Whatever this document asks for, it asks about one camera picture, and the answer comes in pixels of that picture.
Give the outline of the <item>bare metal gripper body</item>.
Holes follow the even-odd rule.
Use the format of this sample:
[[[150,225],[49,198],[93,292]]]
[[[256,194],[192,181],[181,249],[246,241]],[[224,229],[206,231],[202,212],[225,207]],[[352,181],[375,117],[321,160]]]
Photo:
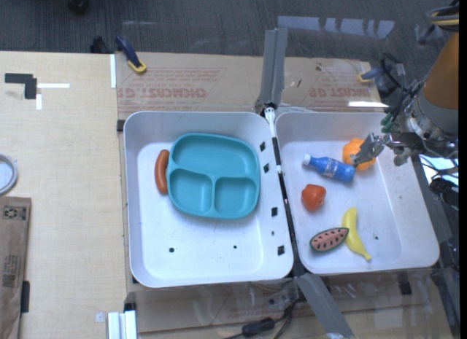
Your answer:
[[[445,134],[427,120],[416,121],[413,117],[386,117],[381,121],[383,141],[395,157],[395,165],[403,165],[418,155],[458,158],[458,138]]]

